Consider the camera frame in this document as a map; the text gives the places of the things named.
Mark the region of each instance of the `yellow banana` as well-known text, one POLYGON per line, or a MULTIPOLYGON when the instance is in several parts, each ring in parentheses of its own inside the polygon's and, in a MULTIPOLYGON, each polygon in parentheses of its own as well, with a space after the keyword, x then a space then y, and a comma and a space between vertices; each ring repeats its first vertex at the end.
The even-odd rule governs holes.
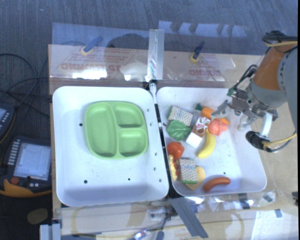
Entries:
POLYGON ((209 132, 208 129, 205 130, 205 146, 198 153, 198 158, 206 158, 211 155, 216 147, 216 136, 209 132))

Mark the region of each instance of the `yellow cable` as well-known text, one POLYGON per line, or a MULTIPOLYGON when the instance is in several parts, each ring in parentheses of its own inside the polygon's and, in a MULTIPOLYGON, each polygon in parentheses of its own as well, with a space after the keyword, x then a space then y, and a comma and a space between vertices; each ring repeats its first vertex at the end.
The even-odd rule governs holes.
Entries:
POLYGON ((290 137, 287 137, 287 138, 284 138, 284 139, 281 139, 281 140, 277 140, 277 141, 273 141, 273 142, 266 142, 266 141, 264 141, 263 145, 264 145, 265 148, 268 148, 270 145, 274 145, 274 144, 278 144, 278 143, 282 143, 282 142, 287 142, 287 141, 293 139, 296 136, 297 136, 297 134, 294 133, 290 137))
POLYGON ((286 45, 297 45, 298 41, 287 41, 287 42, 276 42, 276 43, 267 43, 264 42, 268 47, 276 47, 276 46, 286 46, 286 45))

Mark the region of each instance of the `red tomato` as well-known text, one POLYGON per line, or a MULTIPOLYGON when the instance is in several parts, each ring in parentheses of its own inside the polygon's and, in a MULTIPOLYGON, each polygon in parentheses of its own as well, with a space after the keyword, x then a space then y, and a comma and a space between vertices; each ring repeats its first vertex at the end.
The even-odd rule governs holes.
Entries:
POLYGON ((166 146, 168 155, 172 155, 174 159, 179 159, 185 151, 184 146, 178 141, 172 141, 166 146))

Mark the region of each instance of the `hot dog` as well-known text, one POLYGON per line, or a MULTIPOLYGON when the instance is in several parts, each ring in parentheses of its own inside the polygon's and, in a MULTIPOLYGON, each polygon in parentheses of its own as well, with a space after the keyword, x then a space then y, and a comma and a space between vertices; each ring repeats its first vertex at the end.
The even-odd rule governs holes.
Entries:
POLYGON ((209 191, 217 185, 228 185, 230 182, 231 180, 228 177, 216 177, 204 184, 203 190, 209 191))

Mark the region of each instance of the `green divided plate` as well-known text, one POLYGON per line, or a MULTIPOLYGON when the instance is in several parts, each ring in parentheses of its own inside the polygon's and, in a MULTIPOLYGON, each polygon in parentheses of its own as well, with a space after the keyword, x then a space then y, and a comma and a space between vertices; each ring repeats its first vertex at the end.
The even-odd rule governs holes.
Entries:
POLYGON ((131 158, 148 148, 144 113, 133 103, 95 102, 85 112, 84 125, 88 147, 99 158, 131 158))

